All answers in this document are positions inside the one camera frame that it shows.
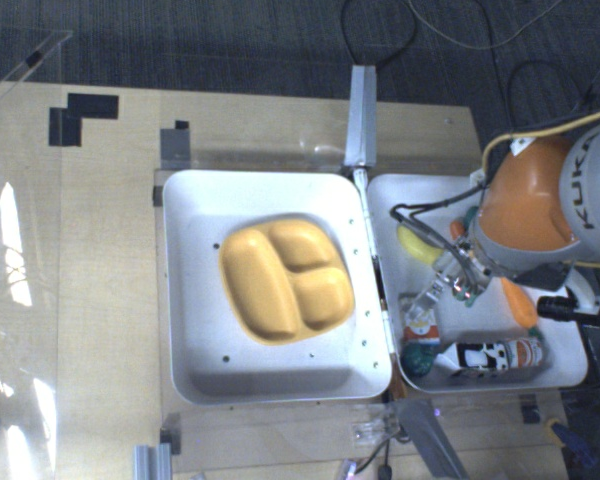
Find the gray carpet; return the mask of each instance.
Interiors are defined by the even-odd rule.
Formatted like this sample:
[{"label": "gray carpet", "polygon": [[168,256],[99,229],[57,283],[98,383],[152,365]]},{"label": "gray carpet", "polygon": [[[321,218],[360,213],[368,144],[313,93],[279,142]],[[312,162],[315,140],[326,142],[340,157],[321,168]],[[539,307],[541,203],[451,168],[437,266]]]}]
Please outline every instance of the gray carpet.
[{"label": "gray carpet", "polygon": [[[62,64],[68,83],[347,98],[344,1],[0,0],[0,74],[30,53],[42,34],[36,29],[70,29],[74,36]],[[454,38],[489,41],[484,16],[471,0],[413,1]],[[497,42],[556,0],[479,1]],[[411,13],[393,0],[355,0],[346,18],[355,54],[371,63],[414,26]],[[565,0],[493,57],[456,46],[419,23],[408,49],[380,71],[379,98],[469,106],[485,143],[508,127],[502,93],[515,66],[528,60],[557,68],[534,64],[518,73],[511,91],[515,123],[571,111],[600,67],[600,0]],[[58,76],[48,68],[36,79]]]}]

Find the black cable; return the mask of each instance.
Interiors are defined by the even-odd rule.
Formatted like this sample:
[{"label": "black cable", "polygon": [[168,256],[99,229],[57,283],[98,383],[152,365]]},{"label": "black cable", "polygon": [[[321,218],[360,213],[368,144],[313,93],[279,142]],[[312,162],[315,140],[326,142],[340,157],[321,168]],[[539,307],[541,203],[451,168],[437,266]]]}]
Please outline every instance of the black cable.
[{"label": "black cable", "polygon": [[556,73],[559,73],[560,75],[562,75],[564,78],[566,78],[567,80],[569,80],[571,82],[571,85],[575,88],[575,92],[577,93],[577,101],[582,101],[584,98],[584,95],[582,93],[582,91],[580,90],[580,87],[578,86],[578,83],[575,81],[575,79],[573,78],[573,76],[571,75],[571,73],[565,69],[564,67],[562,67],[560,64],[557,64],[555,62],[551,62],[548,60],[525,60],[520,62],[519,64],[517,64],[513,70],[511,71],[511,73],[509,74],[509,78],[507,79],[507,85],[506,85],[506,90],[505,90],[505,108],[506,108],[506,112],[507,112],[507,118],[509,121],[509,127],[510,128],[515,128],[516,124],[515,124],[515,119],[513,116],[513,105],[512,105],[512,100],[513,100],[513,81],[515,80],[516,76],[519,75],[519,73],[529,67],[532,66],[545,66],[548,68],[553,69]]},{"label": "black cable", "polygon": [[[347,27],[346,27],[346,23],[345,23],[347,11],[349,10],[349,6],[351,5],[351,3],[353,1],[354,0],[345,0],[344,3],[342,4],[342,7],[340,8],[340,30],[342,31],[342,37],[344,38],[344,42],[347,47],[347,52],[349,54],[349,57],[351,58],[351,62],[353,62],[354,65],[361,65],[362,64],[361,60],[359,58],[357,58],[357,56],[354,53],[354,49],[351,46],[351,41],[349,40],[349,34],[347,33]],[[416,25],[416,20],[413,17],[411,8],[407,5],[407,3],[404,0],[394,0],[394,1],[398,2],[403,8],[405,8],[409,12],[409,15],[413,18],[413,30],[412,30],[411,34],[409,35],[409,37],[404,41],[404,43],[402,43],[402,45],[399,48],[397,48],[390,55],[388,55],[388,56],[384,57],[383,59],[379,60],[378,62],[376,62],[376,64],[375,64],[376,71],[380,71],[387,64],[389,64],[392,60],[394,60],[399,55],[401,55],[409,47],[409,45],[411,45],[411,43],[413,42],[413,40],[415,39],[415,36],[416,36],[417,25]]]},{"label": "black cable", "polygon": [[378,480],[391,480],[393,477],[393,471],[389,466],[389,446],[391,440],[387,441],[387,445],[384,448],[384,464],[378,468]]},{"label": "black cable", "polygon": [[[444,247],[447,251],[451,253],[451,255],[456,259],[462,271],[464,272],[465,278],[469,283],[469,290],[471,293],[477,292],[478,289],[478,280],[476,275],[472,269],[470,264],[470,260],[456,249],[446,238],[444,238],[440,233],[438,233],[435,229],[433,229],[428,224],[425,224],[421,220],[417,218],[417,215],[421,215],[426,212],[430,212],[432,210],[436,210],[438,208],[446,208],[447,206],[467,199],[474,194],[477,194],[485,187],[483,184],[478,184],[475,187],[458,194],[457,196],[451,197],[449,199],[443,199],[441,201],[437,201],[435,203],[425,203],[425,204],[397,204],[391,210],[389,210],[389,214],[395,220],[397,220],[400,224],[408,227],[414,232],[422,235],[424,234],[426,237],[433,238],[438,245]],[[399,210],[413,210],[409,213],[408,216],[404,216],[399,213]]]},{"label": "black cable", "polygon": [[584,91],[582,98],[573,107],[572,112],[580,109],[590,110],[593,107],[593,103],[598,99],[598,96],[600,96],[600,68],[598,68],[591,83]]},{"label": "black cable", "polygon": [[[487,24],[487,35],[489,37],[489,44],[493,44],[494,40],[493,40],[493,27],[491,26],[491,20],[489,19],[489,14],[487,13],[487,9],[485,8],[484,5],[482,5],[482,2],[480,2],[480,0],[471,0],[472,2],[474,2],[479,8],[480,11],[482,12],[482,16],[484,17],[484,21]],[[489,50],[490,54],[491,54],[491,63],[493,65],[493,71],[496,75],[496,83],[498,84],[498,92],[500,93],[500,98],[502,100],[502,104],[506,109],[507,106],[507,99],[505,96],[505,92],[504,92],[504,84],[502,83],[502,77],[500,76],[500,70],[498,69],[498,59],[496,57],[496,52],[495,52],[495,48],[491,48]],[[509,126],[513,126],[513,123],[509,120]]]},{"label": "black cable", "polygon": [[391,441],[394,437],[397,437],[402,431],[396,432],[395,434],[383,439],[376,449],[371,452],[369,458],[365,460],[360,466],[356,468],[356,475],[362,473],[365,469],[369,467],[369,465],[373,462],[373,460],[378,456],[378,454],[382,451],[382,449],[387,445],[389,441]]}]

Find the orange object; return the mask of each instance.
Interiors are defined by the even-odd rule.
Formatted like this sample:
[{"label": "orange object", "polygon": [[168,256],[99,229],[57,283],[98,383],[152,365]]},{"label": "orange object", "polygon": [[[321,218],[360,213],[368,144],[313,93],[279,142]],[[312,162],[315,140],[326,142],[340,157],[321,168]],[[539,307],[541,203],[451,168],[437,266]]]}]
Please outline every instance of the orange object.
[{"label": "orange object", "polygon": [[525,329],[534,327],[538,323],[536,305],[517,284],[512,283],[506,277],[501,277],[500,281],[515,321]]},{"label": "orange object", "polygon": [[449,233],[451,233],[451,239],[456,240],[458,237],[461,237],[466,233],[466,229],[464,229],[464,224],[461,220],[454,220],[449,225]]},{"label": "orange object", "polygon": [[560,206],[560,173],[570,148],[564,137],[547,137],[505,158],[478,214],[491,240],[524,251],[553,251],[577,240]]}]

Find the wooden table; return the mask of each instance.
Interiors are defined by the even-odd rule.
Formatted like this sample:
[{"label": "wooden table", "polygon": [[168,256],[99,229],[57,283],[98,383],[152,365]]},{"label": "wooden table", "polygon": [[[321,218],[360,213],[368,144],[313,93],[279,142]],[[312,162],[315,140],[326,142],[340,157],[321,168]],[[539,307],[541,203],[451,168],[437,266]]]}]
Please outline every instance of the wooden table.
[{"label": "wooden table", "polygon": [[[118,96],[118,118],[83,119],[81,147],[49,147],[49,108],[66,107],[69,93]],[[320,161],[316,151],[337,159],[344,150],[347,109],[346,101],[335,100],[33,83],[0,103],[0,193],[9,181],[21,210],[21,256],[33,299],[29,309],[40,308],[27,313],[18,307],[20,317],[11,321],[8,334],[22,338],[12,347],[19,351],[12,376],[21,380],[19,390],[31,390],[35,377],[38,384],[47,379],[55,393],[56,478],[131,478],[133,447],[158,442],[164,340],[152,188],[160,166],[160,129],[189,123],[194,167],[266,169],[278,162],[274,165],[281,170],[310,170]],[[468,174],[479,166],[466,108],[381,103],[377,126],[378,171]],[[266,163],[258,160],[265,156]],[[0,301],[10,301],[8,290],[0,293]],[[4,311],[10,309],[1,308],[0,332]],[[0,351],[4,347],[0,342]],[[16,371],[24,363],[33,372],[26,377]],[[13,407],[0,395],[0,478],[10,478],[7,423],[36,420],[41,412],[32,395],[16,398],[21,402]],[[466,469],[479,478],[566,478],[559,449],[540,425],[521,423],[511,400],[488,410],[480,409],[480,397],[436,400]],[[564,416],[558,394],[539,394],[538,401],[543,417]],[[331,480],[339,451],[352,447],[351,422],[343,415],[355,405],[312,405],[315,428],[302,421],[303,410],[293,409],[288,421],[283,421],[286,413],[274,417],[269,411],[273,423],[263,416],[266,408],[244,418],[232,408],[208,410],[206,419],[195,420],[206,422],[200,446],[191,444],[198,455],[176,457],[174,465],[213,463],[217,469],[206,471],[209,480]],[[319,425],[335,429],[333,449],[320,452],[329,460],[313,461],[297,443],[310,443],[324,431]],[[258,453],[245,455],[240,449],[249,441]],[[364,457],[370,448],[356,450]],[[413,445],[392,450],[395,479],[429,477]],[[34,469],[52,477],[53,469],[44,465],[51,462],[48,450],[31,454]],[[256,466],[280,462],[296,464]],[[250,467],[225,469],[223,464]],[[195,469],[175,478],[188,479]],[[365,475],[373,478],[371,469]]]}]

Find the metal bracket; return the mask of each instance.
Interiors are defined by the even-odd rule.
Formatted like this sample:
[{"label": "metal bracket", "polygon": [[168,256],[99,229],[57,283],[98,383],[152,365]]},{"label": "metal bracket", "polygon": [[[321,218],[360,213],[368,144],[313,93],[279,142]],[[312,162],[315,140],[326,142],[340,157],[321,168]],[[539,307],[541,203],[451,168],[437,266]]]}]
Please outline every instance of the metal bracket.
[{"label": "metal bracket", "polygon": [[171,445],[136,446],[133,449],[133,480],[171,480]]},{"label": "metal bracket", "polygon": [[83,119],[118,119],[119,97],[69,93],[67,108],[49,109],[49,146],[82,146]]},{"label": "metal bracket", "polygon": [[160,130],[160,167],[172,171],[191,169],[191,134],[187,121]]},{"label": "metal bracket", "polygon": [[376,165],[376,80],[375,66],[353,66],[343,162],[346,168]]},{"label": "metal bracket", "polygon": [[574,268],[567,277],[566,286],[578,302],[576,313],[593,316],[600,313],[600,286],[593,273]]}]

